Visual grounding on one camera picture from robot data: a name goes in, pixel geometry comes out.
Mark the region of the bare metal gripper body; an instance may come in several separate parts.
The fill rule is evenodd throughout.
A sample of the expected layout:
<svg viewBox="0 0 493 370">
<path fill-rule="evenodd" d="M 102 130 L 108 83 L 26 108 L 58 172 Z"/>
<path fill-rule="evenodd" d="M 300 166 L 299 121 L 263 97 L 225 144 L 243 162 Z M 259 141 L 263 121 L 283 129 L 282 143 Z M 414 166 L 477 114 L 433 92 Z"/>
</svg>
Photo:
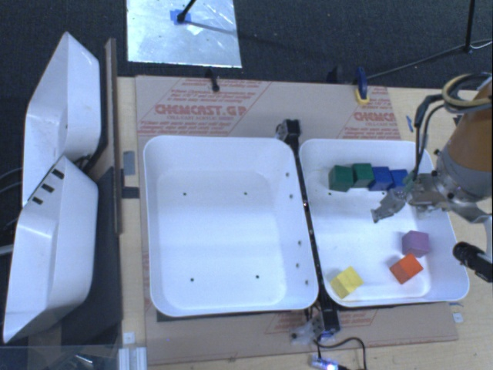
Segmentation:
<svg viewBox="0 0 493 370">
<path fill-rule="evenodd" d="M 418 174 L 407 195 L 407 202 L 420 212 L 451 211 L 469 223 L 484 223 L 490 218 L 478 202 L 489 197 L 487 191 L 472 190 L 447 173 Z"/>
</svg>

